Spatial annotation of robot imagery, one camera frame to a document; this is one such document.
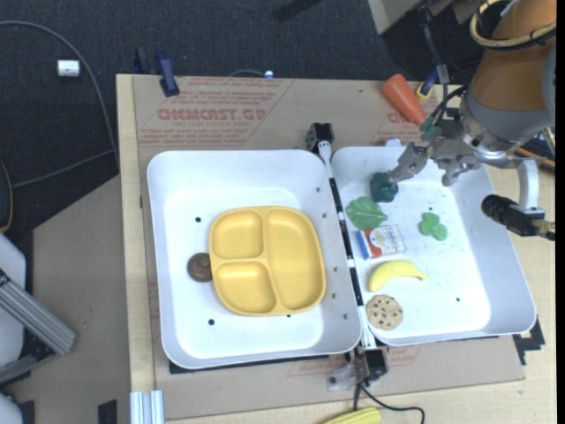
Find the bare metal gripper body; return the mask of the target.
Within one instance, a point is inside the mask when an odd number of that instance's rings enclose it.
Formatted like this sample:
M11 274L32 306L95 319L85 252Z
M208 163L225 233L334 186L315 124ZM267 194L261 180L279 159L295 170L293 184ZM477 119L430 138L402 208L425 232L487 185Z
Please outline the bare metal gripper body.
M530 138L530 128L509 119L442 120L426 128L427 154L442 167L484 163L507 168L509 152Z

